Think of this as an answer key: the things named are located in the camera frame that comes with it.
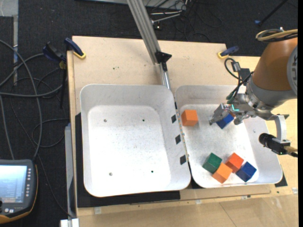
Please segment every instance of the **yellow clamp tip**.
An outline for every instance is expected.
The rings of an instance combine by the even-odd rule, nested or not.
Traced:
[[[83,60],[86,57],[86,53],[83,52],[83,55],[79,55],[78,53],[74,52],[74,55]]]
[[[221,53],[222,53],[222,52],[219,52],[219,53],[218,53],[218,57],[219,57],[219,59],[224,59],[224,58],[228,57],[228,54],[227,54],[227,55],[225,55],[225,56],[221,56]]]

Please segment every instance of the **tripod leg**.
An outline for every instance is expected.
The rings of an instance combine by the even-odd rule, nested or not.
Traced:
[[[286,3],[288,0],[283,0],[277,7],[275,7],[274,10],[272,10],[264,19],[261,21],[256,20],[255,23],[259,26],[262,26],[262,24],[270,17],[272,16],[284,3]]]

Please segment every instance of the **black mat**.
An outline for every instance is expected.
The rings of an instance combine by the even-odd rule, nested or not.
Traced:
[[[194,1],[189,3],[189,14],[163,21],[162,30],[156,31],[158,39],[225,43],[227,47],[239,46],[237,55],[260,56],[266,44],[255,41],[255,35],[258,32],[281,26],[285,30],[298,27],[298,0],[289,0],[262,27],[257,26],[254,21],[263,19],[282,0],[196,0],[194,9],[190,10]],[[64,39],[72,35],[140,38],[132,14],[126,5],[80,0],[19,0],[18,12],[18,51],[25,58],[41,53],[48,41],[51,41],[58,49],[64,50]],[[0,27],[1,39],[4,34],[2,27]],[[0,47],[0,58],[4,54],[4,60],[10,61],[12,57],[5,52],[3,47]],[[41,79],[57,66],[43,58],[29,63],[37,79]],[[3,77],[2,72],[4,72],[4,65],[0,64],[0,79]],[[19,78],[26,77],[25,70],[20,70]],[[46,82],[54,88],[60,84],[61,77],[62,74],[59,75],[57,71],[47,77]],[[10,91],[11,82],[1,89]],[[40,85],[40,91],[46,92],[49,88],[46,85]],[[20,87],[14,88],[14,92],[32,93],[29,81],[26,79],[21,81]],[[67,95],[66,92],[64,101],[66,111],[68,111]],[[18,119],[23,123],[21,127],[10,107],[10,99],[5,98],[12,145],[17,157],[30,157],[34,149],[24,129],[31,136],[33,128],[37,125],[36,103],[35,100],[28,99],[13,99],[12,103]],[[56,97],[43,99],[42,109],[44,120],[66,117],[60,110]],[[67,121],[46,123],[43,144],[49,145],[56,142],[66,124]],[[1,139],[3,139],[2,129],[2,124],[0,124]],[[1,150],[3,157],[9,157],[5,140],[0,141],[0,149],[4,149],[4,151]],[[39,155],[53,193],[62,208],[66,209],[64,141],[52,148],[42,148]],[[67,215],[58,207],[49,190],[49,183],[40,161],[38,161],[38,170],[40,198],[35,208],[36,212],[24,219],[23,226],[58,226],[61,219],[67,219]]]
[[[0,17],[0,39],[12,45],[14,41],[13,17]],[[14,59],[13,52],[0,44],[0,82],[11,72]]]

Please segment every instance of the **orange cube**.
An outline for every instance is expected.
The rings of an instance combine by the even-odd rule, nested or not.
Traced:
[[[232,169],[228,167],[226,164],[221,163],[218,170],[216,170],[215,173],[213,174],[213,178],[220,183],[224,183],[231,173],[232,173]]]
[[[181,115],[183,126],[195,126],[198,123],[198,114],[194,109],[186,109]]]
[[[232,172],[235,173],[239,171],[242,166],[244,159],[238,156],[236,153],[232,153],[226,160],[225,164],[232,169]]]

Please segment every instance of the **blue clamp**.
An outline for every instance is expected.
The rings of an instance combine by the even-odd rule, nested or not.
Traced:
[[[67,45],[67,49],[72,49],[74,51],[74,55],[79,57],[80,59],[84,59],[86,57],[86,53],[83,52],[77,44],[71,40],[70,38],[66,38],[64,43]]]
[[[50,42],[46,44],[46,46],[43,47],[43,54],[44,56],[55,62],[64,62],[66,63],[66,55],[60,51],[58,51]]]
[[[226,58],[229,54],[235,53],[239,50],[238,46],[233,46],[231,48],[228,48],[227,50],[223,51],[223,52],[219,52],[218,53],[218,57],[220,59],[224,59]]]

